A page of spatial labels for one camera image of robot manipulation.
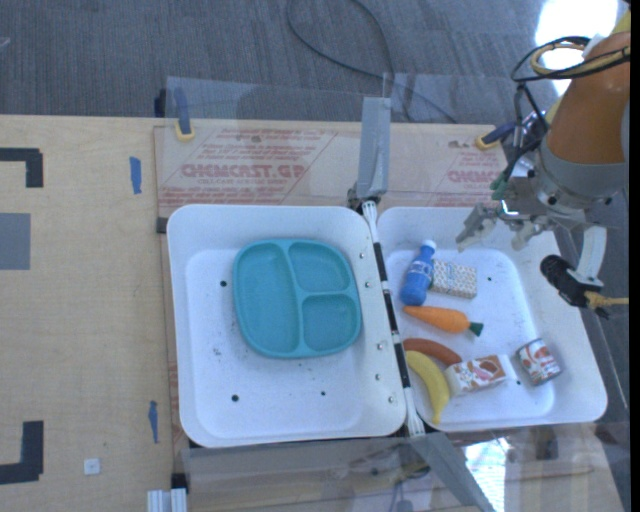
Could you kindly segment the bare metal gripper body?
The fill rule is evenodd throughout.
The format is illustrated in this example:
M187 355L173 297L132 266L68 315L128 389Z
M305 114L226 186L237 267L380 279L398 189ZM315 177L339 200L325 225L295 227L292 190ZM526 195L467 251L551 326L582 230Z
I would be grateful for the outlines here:
M594 208L610 202L619 191L620 177L608 172L501 174L494 181L501 219L543 227L593 225Z

